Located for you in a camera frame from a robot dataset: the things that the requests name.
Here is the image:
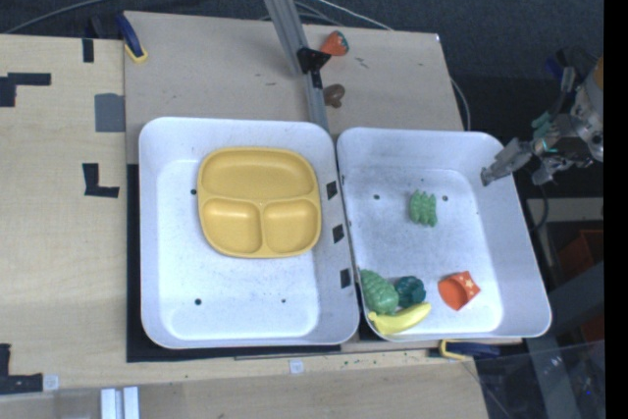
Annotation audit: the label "black cylinder on white bracket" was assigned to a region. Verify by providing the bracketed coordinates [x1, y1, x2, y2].
[545, 45, 598, 115]

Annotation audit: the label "white plastic tray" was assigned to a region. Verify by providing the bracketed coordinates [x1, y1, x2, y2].
[137, 115, 361, 350]
[335, 126, 553, 343]

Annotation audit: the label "dark green broccoli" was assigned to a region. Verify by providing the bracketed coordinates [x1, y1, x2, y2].
[393, 275, 428, 309]

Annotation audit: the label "light green grapes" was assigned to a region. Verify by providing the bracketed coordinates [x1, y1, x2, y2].
[408, 188, 440, 229]

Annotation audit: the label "brown rounded toy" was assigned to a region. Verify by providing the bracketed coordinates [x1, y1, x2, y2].
[322, 82, 347, 110]

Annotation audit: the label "red strawberry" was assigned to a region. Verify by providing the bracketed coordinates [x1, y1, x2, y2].
[319, 29, 351, 58]

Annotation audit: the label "orange packet with star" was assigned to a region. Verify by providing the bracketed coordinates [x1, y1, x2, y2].
[437, 270, 483, 312]

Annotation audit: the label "green textured toy fruit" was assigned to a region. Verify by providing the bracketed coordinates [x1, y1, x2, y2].
[358, 268, 400, 316]

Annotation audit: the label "brown cardboard board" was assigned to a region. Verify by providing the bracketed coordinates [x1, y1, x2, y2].
[123, 10, 524, 354]

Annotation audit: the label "yellow banana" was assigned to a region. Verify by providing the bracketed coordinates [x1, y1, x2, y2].
[367, 301, 434, 337]

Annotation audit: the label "yellow divided plate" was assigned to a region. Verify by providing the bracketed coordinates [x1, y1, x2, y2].
[196, 146, 323, 260]

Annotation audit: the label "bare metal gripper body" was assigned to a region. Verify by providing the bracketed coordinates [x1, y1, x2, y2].
[535, 111, 605, 169]

